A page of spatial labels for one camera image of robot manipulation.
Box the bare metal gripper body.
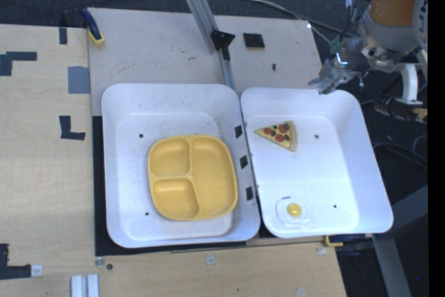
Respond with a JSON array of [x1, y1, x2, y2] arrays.
[[332, 35, 406, 77]]

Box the toy pizza slice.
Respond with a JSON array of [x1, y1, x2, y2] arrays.
[[253, 120, 299, 153]]

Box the white plastic tray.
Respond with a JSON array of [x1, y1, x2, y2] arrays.
[[101, 82, 262, 249], [239, 86, 395, 239]]

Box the toy fried egg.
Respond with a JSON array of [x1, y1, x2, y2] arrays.
[[275, 197, 314, 231]]

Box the yellow divided plate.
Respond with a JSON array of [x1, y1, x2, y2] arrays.
[[147, 134, 240, 223]]

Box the black cylinder on white bracket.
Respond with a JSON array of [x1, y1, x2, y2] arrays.
[[373, 49, 429, 123]]

